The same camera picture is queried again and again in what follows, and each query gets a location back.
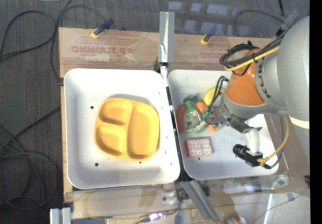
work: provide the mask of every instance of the carrot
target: carrot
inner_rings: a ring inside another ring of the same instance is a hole
[[[200,115],[202,116],[203,115],[202,111],[206,108],[206,105],[203,102],[198,101],[196,103],[196,108],[198,109]],[[208,126],[210,131],[213,132],[215,130],[215,128],[212,125],[207,124],[207,126]]]
[[[179,133],[183,133],[185,131],[184,124],[183,124],[183,116],[185,112],[186,112],[186,106],[184,104],[182,104],[176,112],[177,129]]]

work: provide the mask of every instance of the orange compartment tray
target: orange compartment tray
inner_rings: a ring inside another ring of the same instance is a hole
[[[105,154],[142,162],[156,151],[159,116],[150,105],[123,98],[105,100],[96,117],[94,139]]]

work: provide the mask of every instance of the small box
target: small box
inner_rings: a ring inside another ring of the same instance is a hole
[[[185,147],[188,157],[212,155],[210,140],[207,138],[186,140]]]

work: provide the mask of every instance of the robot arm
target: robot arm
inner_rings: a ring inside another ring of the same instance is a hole
[[[240,132],[257,114],[289,116],[309,161],[309,16],[295,24],[273,53],[233,71],[207,123],[227,123]],[[256,55],[252,49],[245,55]]]

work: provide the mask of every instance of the transparent plastic sheet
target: transparent plastic sheet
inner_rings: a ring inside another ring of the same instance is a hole
[[[279,20],[270,21],[270,16],[261,13],[261,17],[258,15],[250,17],[250,14],[256,13],[246,12],[246,9],[208,5],[205,6],[206,11],[196,13],[193,10],[187,12],[187,8],[196,10],[199,7],[198,5],[191,4],[188,6],[183,4],[183,6],[185,8],[176,9],[174,5],[170,8],[169,4],[169,10],[171,9],[176,13],[176,19],[175,62],[169,63],[168,72],[176,69],[223,70],[223,66],[219,64],[219,58],[228,48],[248,40],[256,46],[264,47],[271,41],[271,37],[282,24]],[[215,13],[217,10],[226,13],[221,14],[221,18],[219,18],[218,14]],[[129,13],[124,11],[123,15],[128,16]],[[113,45],[109,49],[105,46],[98,46],[98,48],[104,49],[97,49],[98,53],[95,58],[91,54],[92,52],[84,51],[84,48],[81,48],[93,46],[91,43],[86,44],[89,39],[84,39],[83,44],[73,44],[72,41],[77,40],[76,38],[71,38],[70,33],[64,35],[60,32],[61,76],[75,67],[156,70],[158,67],[157,31],[159,13],[146,13],[145,16],[150,19],[150,25],[146,22],[143,24],[143,14],[140,17],[142,26],[139,28],[127,25],[126,30],[107,30],[107,36],[109,33],[121,34],[120,39],[117,35],[113,37],[115,44],[121,42],[121,45],[117,45],[119,47]],[[191,29],[189,26],[191,26],[191,21],[194,21],[193,17],[196,17],[196,22],[193,25],[194,28]],[[132,16],[132,18],[133,21],[137,21],[136,17]],[[257,23],[259,22],[262,23],[261,28],[258,27]],[[218,31],[210,38],[208,45],[203,45],[201,39],[214,23],[219,25],[217,26]],[[237,27],[234,27],[235,32],[224,31],[233,30],[233,25],[237,25]],[[82,29],[82,31],[83,34],[84,31],[90,33],[91,29]],[[131,32],[134,36],[130,38],[127,34]],[[63,48],[64,46],[68,47],[69,53]],[[118,52],[121,56],[114,57],[115,60],[110,60],[112,55],[117,55],[113,52]],[[79,58],[75,60],[70,56],[73,54],[83,54],[82,57],[85,57],[85,60]],[[102,54],[110,55],[109,60],[104,61],[106,57],[102,57]],[[270,115],[265,115],[265,119],[274,147],[277,148],[283,140],[281,119]],[[309,176],[309,171],[309,164],[298,137],[290,125],[290,139],[283,149],[279,168],[274,175],[215,179],[200,181],[200,184],[205,187],[207,193],[209,192],[208,199],[221,220],[240,213],[245,216],[248,223],[292,223],[296,212],[298,214],[295,216],[295,222],[307,223],[310,221],[310,190],[308,188],[309,179],[306,179],[305,176]],[[99,190],[73,189],[73,191],[66,190],[65,192],[65,202],[71,203],[73,207],[73,219],[108,216],[108,223],[135,223],[140,217],[146,216],[147,213],[176,211],[179,203],[177,196],[184,193],[178,182],[167,185]],[[202,219],[196,210],[196,206],[189,198],[186,198],[180,205],[179,212],[185,223],[207,223],[207,221],[213,223],[210,220]],[[173,218],[175,215],[161,220],[160,223],[175,223]]]

